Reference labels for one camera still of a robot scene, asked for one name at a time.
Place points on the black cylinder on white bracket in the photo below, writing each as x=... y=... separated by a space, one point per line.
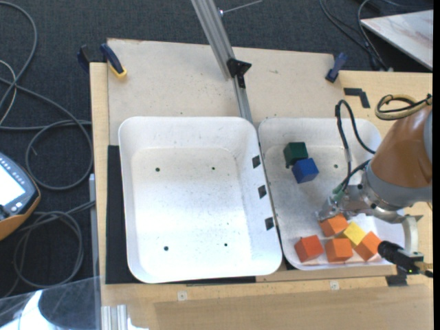
x=398 y=253

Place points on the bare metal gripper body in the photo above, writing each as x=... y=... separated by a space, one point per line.
x=361 y=199

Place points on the green cube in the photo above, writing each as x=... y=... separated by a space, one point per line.
x=295 y=152

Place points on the white plastic tray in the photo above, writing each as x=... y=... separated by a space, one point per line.
x=192 y=201
x=299 y=205

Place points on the pale flat board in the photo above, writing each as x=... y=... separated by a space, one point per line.
x=172 y=81

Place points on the blue cube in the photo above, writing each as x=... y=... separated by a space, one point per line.
x=305 y=170

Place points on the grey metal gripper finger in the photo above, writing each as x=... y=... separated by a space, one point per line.
x=348 y=215
x=326 y=210

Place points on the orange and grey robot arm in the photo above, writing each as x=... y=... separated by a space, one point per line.
x=402 y=150

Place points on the yellow cube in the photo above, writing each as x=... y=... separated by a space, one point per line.
x=354 y=233

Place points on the orange cube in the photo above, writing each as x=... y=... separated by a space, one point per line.
x=334 y=226
x=339 y=250
x=308 y=249
x=368 y=246

